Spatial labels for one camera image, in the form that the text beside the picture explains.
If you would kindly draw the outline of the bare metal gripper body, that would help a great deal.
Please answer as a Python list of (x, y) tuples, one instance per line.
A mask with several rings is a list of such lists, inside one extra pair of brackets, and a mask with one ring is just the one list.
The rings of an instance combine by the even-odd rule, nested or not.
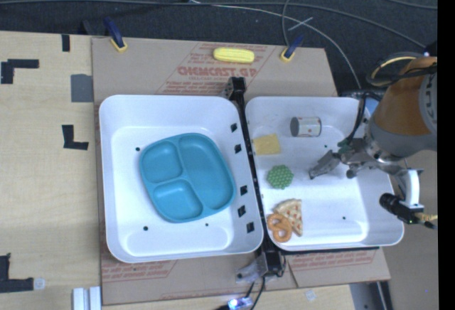
[(405, 168), (399, 164), (400, 157), (381, 149), (375, 141), (367, 139), (344, 139), (338, 143), (338, 155), (343, 164), (348, 166), (346, 176), (354, 178), (363, 169), (379, 169), (396, 176)]

